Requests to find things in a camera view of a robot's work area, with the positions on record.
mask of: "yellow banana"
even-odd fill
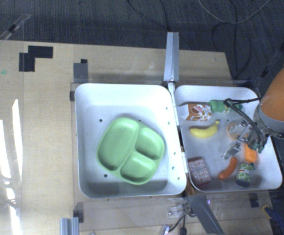
[[[209,126],[208,128],[190,128],[190,132],[194,137],[205,139],[213,136],[218,131],[218,124],[219,121],[217,120],[214,125]]]

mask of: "toy hot dog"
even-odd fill
[[[230,160],[229,166],[224,171],[219,173],[218,178],[221,180],[224,180],[230,177],[230,175],[234,172],[237,165],[238,165],[238,159],[235,157],[232,157]]]

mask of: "metal bracket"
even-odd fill
[[[60,220],[60,235],[79,235],[79,218],[62,218]]]
[[[179,80],[179,33],[168,32],[164,82],[177,82]]]

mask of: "divided green plate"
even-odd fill
[[[136,120],[119,117],[104,132],[96,159],[114,176],[142,185],[155,174],[164,151],[165,143],[158,133]]]

